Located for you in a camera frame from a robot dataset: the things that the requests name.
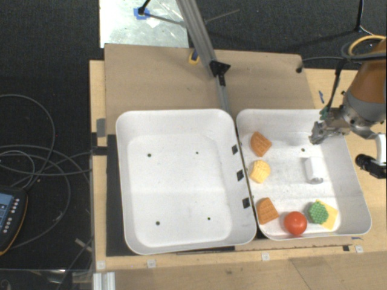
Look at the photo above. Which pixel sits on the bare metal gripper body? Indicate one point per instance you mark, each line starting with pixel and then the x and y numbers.
pixel 337 122

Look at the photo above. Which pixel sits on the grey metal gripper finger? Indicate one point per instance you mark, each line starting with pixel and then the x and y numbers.
pixel 321 130
pixel 313 137

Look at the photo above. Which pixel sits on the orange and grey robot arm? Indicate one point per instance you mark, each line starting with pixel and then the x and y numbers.
pixel 367 80

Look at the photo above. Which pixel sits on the small white can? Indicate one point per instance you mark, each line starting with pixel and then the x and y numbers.
pixel 313 169

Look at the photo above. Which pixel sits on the white plastic tray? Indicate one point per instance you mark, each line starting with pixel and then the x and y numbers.
pixel 290 177
pixel 178 186

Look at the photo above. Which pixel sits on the orange toy waffle wedge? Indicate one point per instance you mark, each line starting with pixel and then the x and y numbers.
pixel 266 211
pixel 260 144

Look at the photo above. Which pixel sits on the green textured toy vegetable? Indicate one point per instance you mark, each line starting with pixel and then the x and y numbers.
pixel 318 212

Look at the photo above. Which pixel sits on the yellow toy cheese slice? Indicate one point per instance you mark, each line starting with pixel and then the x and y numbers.
pixel 332 219

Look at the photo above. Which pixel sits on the red toy tomato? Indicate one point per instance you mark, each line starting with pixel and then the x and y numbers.
pixel 295 223

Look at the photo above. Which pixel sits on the brown cardboard board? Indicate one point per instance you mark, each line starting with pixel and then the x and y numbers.
pixel 157 80

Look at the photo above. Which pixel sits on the black cylinder on white bracket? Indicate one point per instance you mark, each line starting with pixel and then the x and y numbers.
pixel 370 163

